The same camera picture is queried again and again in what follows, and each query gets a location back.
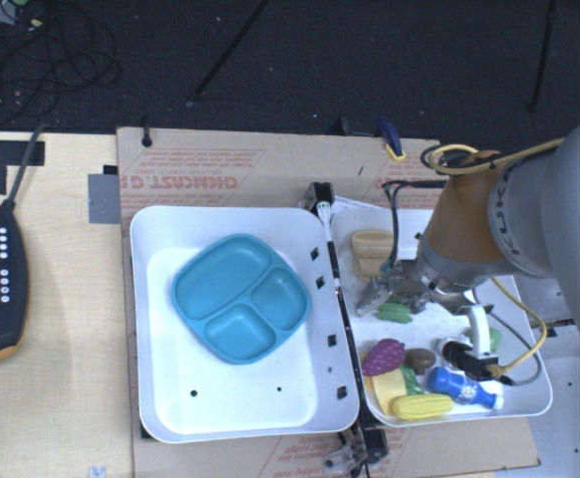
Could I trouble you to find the blue divided plate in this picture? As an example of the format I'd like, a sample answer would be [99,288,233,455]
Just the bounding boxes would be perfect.
[170,233,313,366]

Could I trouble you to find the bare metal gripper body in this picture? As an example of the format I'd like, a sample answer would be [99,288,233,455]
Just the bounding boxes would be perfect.
[382,260,474,316]

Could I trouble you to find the yellow toy cheese slice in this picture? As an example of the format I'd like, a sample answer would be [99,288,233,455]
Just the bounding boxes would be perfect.
[370,367,409,417]

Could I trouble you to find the green rounded toy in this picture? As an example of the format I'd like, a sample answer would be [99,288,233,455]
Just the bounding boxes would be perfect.
[468,326,502,354]

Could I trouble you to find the black block with thin wires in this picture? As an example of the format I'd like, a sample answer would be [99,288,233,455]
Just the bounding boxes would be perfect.
[338,424,390,468]
[302,181,334,213]

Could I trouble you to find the green toy pea pod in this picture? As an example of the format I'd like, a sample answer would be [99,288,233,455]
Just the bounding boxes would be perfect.
[374,301,415,326]

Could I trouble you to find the black cylinder on white bracket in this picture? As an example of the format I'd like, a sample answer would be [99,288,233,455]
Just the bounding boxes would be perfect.
[441,304,501,382]

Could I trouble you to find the brown toy mushroom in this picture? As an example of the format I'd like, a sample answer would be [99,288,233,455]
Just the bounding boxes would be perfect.
[403,348,437,375]

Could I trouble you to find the thin black and white rod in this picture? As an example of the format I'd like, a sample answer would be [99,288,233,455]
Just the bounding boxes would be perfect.
[317,200,372,432]

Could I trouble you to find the tan toy bread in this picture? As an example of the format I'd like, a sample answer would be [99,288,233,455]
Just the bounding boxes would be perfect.
[350,229,397,284]

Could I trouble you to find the white plastic tray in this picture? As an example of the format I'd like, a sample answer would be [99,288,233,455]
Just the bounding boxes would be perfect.
[330,206,554,428]
[129,205,361,445]

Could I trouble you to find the purple toy grapes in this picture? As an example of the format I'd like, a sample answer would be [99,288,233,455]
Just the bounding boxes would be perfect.
[361,338,407,378]

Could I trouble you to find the brown cardboard board red print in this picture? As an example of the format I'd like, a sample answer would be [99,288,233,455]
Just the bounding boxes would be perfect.
[115,125,542,478]

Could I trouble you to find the blue plastic bottle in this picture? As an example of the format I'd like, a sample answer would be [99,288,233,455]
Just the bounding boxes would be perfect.
[426,365,505,411]

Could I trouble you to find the yellow toy corn cob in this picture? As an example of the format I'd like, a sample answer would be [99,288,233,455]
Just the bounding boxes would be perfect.
[392,392,455,422]

